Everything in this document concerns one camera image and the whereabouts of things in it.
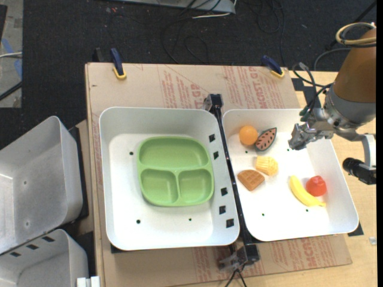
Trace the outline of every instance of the cardboard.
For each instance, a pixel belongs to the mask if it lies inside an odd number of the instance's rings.
[[[225,110],[298,108],[288,72],[279,79],[265,67],[141,64],[123,67],[127,79],[120,81],[110,63],[86,65],[89,141],[93,145],[90,161],[96,268],[102,286],[162,287],[227,280],[231,273],[217,267],[219,260],[230,255],[227,247],[111,252],[105,230],[98,119],[110,106],[201,108],[209,93],[222,95]],[[259,243],[258,248],[261,260],[247,266],[244,277],[352,262],[343,235]]]

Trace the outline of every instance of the yellow banana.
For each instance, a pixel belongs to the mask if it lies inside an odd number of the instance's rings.
[[[294,196],[297,197],[299,201],[301,201],[306,206],[326,206],[325,202],[319,201],[316,197],[312,196],[305,190],[302,183],[299,179],[293,175],[289,180],[290,189],[293,192]]]

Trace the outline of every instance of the white bin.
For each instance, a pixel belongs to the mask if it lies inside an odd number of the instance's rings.
[[[82,205],[77,144],[57,117],[0,150],[0,254],[73,221]]]
[[[278,162],[278,173],[265,175],[264,183],[253,191],[236,180],[246,226],[253,237],[262,241],[349,233],[358,227],[358,214],[331,140],[311,142],[300,151],[290,149],[288,140],[294,124],[300,123],[299,112],[299,109],[233,109],[223,115],[235,175],[255,169],[258,156],[271,156]],[[260,133],[277,127],[271,147],[256,151],[253,146],[241,144],[239,130],[246,125]],[[326,207],[307,207],[298,201],[288,185],[291,175],[296,175],[303,185],[315,175],[322,176],[327,192],[319,199],[327,203]]]
[[[218,122],[201,109],[108,108],[100,116],[107,235],[117,248],[220,246],[233,243],[239,222]],[[203,204],[155,206],[142,196],[136,151],[146,138],[197,139],[211,156],[213,197]]]
[[[0,287],[74,287],[88,276],[84,249],[63,230],[0,255]]]

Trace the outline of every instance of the blue clamp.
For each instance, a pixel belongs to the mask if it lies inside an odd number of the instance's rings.
[[[269,67],[271,69],[271,73],[278,78],[282,78],[285,75],[279,64],[267,55],[261,57],[261,65]]]
[[[114,64],[113,71],[114,71],[114,74],[116,75],[116,77],[119,80],[126,79],[126,73],[122,67],[122,60],[120,57],[120,53],[118,53],[116,48],[110,49],[110,56],[112,57],[112,61]]]

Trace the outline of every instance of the green divided plate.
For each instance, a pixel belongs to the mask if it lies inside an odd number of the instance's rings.
[[[191,206],[208,201],[214,177],[208,150],[196,139],[160,136],[144,140],[137,152],[142,194],[158,206]]]

